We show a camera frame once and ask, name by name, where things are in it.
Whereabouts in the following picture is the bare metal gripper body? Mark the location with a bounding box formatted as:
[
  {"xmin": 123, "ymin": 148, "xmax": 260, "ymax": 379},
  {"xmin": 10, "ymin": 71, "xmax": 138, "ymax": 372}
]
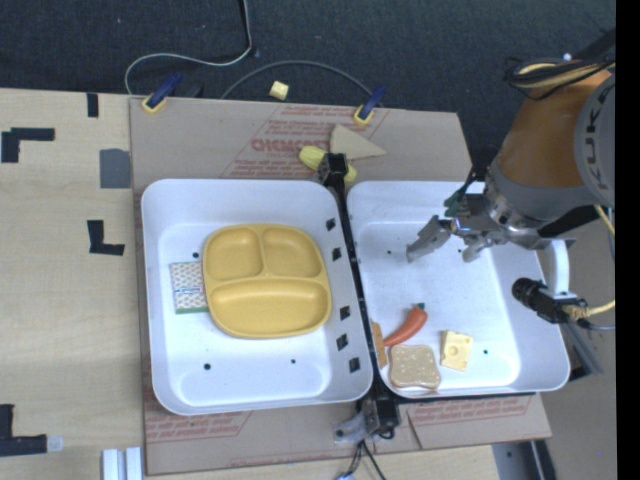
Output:
[{"xmin": 448, "ymin": 192, "xmax": 552, "ymax": 251}]

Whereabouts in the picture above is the black cylinder on white bracket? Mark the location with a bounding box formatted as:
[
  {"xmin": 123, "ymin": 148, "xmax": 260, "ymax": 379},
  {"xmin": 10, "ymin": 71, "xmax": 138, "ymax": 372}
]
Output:
[{"xmin": 510, "ymin": 237, "xmax": 589, "ymax": 326}]

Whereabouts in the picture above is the orange carrot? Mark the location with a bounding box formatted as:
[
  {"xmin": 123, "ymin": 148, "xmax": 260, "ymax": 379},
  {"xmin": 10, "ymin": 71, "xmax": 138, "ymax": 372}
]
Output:
[{"xmin": 382, "ymin": 302, "xmax": 430, "ymax": 348}]

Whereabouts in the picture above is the white plastic tray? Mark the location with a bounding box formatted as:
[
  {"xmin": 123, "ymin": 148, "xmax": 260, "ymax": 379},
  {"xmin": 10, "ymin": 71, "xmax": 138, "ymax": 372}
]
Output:
[
  {"xmin": 345, "ymin": 179, "xmax": 572, "ymax": 400},
  {"xmin": 140, "ymin": 177, "xmax": 374, "ymax": 417}
]

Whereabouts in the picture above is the yellow divided plate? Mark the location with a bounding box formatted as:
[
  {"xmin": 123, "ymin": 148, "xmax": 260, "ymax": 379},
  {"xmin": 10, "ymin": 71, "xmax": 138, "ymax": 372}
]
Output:
[{"xmin": 201, "ymin": 223, "xmax": 333, "ymax": 340}]

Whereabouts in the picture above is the yellow corn cob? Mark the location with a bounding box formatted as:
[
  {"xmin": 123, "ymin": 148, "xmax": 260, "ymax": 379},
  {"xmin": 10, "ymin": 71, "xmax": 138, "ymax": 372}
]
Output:
[{"xmin": 298, "ymin": 145, "xmax": 359, "ymax": 186}]

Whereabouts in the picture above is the tan bread slice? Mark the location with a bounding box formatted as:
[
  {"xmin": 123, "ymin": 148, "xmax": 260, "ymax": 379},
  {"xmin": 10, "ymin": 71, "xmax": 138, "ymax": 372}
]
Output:
[{"xmin": 388, "ymin": 343, "xmax": 443, "ymax": 391}]

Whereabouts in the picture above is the orange-brown biscuit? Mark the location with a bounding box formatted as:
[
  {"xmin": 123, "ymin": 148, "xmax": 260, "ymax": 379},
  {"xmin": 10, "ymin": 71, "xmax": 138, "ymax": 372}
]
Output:
[{"xmin": 370, "ymin": 321, "xmax": 390, "ymax": 369}]

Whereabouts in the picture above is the thin black rod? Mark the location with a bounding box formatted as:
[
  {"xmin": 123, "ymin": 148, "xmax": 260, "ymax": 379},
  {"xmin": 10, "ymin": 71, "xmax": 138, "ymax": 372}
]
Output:
[{"xmin": 329, "ymin": 180, "xmax": 392, "ymax": 445}]

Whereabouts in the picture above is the yellow cheese block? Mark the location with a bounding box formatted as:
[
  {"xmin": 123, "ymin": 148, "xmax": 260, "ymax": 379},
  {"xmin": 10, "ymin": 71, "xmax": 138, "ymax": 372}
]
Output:
[{"xmin": 439, "ymin": 329, "xmax": 475, "ymax": 373}]

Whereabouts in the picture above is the tan triangular slice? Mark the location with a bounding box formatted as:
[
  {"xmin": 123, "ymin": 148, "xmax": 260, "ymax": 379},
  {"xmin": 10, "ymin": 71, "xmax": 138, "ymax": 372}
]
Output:
[{"xmin": 328, "ymin": 123, "xmax": 388, "ymax": 162}]

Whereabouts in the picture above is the brown cardboard board, red print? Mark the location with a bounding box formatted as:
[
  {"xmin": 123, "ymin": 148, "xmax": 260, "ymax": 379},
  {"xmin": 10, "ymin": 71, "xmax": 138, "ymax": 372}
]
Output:
[{"xmin": 128, "ymin": 96, "xmax": 554, "ymax": 477}]

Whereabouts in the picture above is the orange patterned white packet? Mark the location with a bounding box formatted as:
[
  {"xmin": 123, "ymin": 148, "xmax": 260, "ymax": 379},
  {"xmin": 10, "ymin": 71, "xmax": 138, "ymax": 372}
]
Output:
[{"xmin": 168, "ymin": 260, "xmax": 210, "ymax": 316}]

